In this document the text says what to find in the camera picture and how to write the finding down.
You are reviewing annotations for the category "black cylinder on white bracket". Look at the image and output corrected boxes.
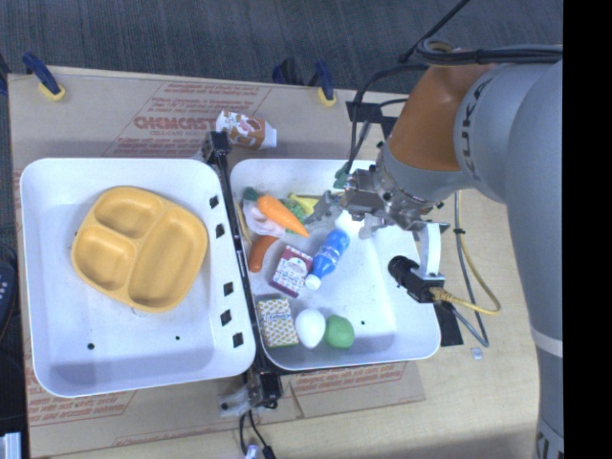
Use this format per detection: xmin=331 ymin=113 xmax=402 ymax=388
xmin=386 ymin=221 xmax=451 ymax=305

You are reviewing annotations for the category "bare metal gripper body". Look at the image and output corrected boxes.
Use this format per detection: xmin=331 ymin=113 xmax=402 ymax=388
xmin=339 ymin=166 xmax=444 ymax=232

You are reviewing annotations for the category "green lime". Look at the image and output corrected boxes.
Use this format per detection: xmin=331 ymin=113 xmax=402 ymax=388
xmin=323 ymin=314 xmax=357 ymax=351

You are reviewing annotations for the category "orange carrot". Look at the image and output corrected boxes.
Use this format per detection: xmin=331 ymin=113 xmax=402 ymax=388
xmin=243 ymin=186 xmax=311 ymax=239

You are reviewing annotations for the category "white plastic tray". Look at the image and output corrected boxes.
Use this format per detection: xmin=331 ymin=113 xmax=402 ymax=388
xmin=229 ymin=158 xmax=443 ymax=373
xmin=18 ymin=157 xmax=257 ymax=399

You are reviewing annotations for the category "blue and white bottle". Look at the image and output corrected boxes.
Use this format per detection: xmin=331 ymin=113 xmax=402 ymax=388
xmin=304 ymin=209 xmax=361 ymax=292

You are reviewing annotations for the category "red and white carton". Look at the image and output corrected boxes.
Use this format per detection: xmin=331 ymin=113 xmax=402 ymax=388
xmin=268 ymin=244 xmax=315 ymax=299

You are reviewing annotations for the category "yellow banana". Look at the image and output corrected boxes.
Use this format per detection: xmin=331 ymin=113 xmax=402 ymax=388
xmin=287 ymin=192 xmax=321 ymax=216

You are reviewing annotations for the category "white egg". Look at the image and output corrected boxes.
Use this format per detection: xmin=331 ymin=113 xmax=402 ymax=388
xmin=294 ymin=307 xmax=328 ymax=350

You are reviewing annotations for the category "orange divided plate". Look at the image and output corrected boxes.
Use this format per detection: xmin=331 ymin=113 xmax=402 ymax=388
xmin=70 ymin=185 xmax=210 ymax=315

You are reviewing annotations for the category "orange sausage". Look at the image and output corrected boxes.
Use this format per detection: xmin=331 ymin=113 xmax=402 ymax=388
xmin=247 ymin=233 xmax=280 ymax=273

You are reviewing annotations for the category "green toy vegetable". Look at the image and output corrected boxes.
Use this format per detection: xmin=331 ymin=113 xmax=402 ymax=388
xmin=278 ymin=197 xmax=308 ymax=234

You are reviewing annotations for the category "black block with wires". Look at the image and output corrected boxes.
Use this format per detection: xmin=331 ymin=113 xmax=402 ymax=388
xmin=200 ymin=130 xmax=233 ymax=163
xmin=244 ymin=369 xmax=284 ymax=409

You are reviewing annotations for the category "brown cardboard board, red print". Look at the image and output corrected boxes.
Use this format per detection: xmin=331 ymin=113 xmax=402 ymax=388
xmin=7 ymin=64 xmax=427 ymax=459

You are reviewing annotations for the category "pink and white toy meat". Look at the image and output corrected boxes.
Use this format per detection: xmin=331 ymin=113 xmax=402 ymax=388
xmin=241 ymin=199 xmax=287 ymax=238

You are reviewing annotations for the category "white and brown carton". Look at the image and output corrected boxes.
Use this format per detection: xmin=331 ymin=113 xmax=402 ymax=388
xmin=214 ymin=109 xmax=278 ymax=152

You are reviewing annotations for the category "yellow patterned carton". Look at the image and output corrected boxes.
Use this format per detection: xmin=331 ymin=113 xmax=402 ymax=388
xmin=254 ymin=296 xmax=301 ymax=350

